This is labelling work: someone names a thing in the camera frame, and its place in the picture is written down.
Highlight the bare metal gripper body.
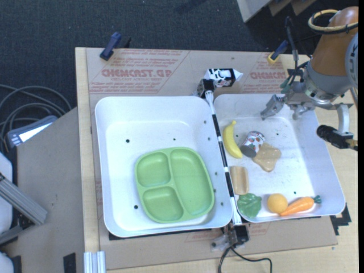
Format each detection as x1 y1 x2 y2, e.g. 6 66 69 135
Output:
284 81 343 112

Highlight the yellow banana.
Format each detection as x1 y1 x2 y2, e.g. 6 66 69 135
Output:
222 119 243 159

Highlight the thin black and white rod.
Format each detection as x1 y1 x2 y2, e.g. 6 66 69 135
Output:
204 90 241 225

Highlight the green lettuce leaf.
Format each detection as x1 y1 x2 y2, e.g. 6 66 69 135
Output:
236 192 263 219

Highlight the black cylinder on white bracket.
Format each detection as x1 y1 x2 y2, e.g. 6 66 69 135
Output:
316 103 357 151

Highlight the brown cardboard board, red print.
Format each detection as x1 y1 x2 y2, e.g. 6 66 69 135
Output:
85 48 339 270

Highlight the orange round fruit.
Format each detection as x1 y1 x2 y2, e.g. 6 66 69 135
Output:
266 193 289 214

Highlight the white plastic tray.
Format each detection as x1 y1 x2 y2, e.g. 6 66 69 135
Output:
213 93 346 224
94 95 234 238

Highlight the orange carrot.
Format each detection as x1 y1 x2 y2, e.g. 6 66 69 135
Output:
279 195 322 217

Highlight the tan bread roll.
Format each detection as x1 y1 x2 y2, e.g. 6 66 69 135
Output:
229 166 250 196

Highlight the green divided plate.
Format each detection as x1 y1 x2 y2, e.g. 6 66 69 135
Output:
134 146 215 224

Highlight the tan bread slice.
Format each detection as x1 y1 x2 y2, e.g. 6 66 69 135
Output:
251 142 282 173

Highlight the small can with strawberry print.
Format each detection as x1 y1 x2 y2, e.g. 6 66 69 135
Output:
239 130 266 158

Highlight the black block with thin wires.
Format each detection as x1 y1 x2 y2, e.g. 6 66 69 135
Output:
196 78 214 98
226 225 250 246

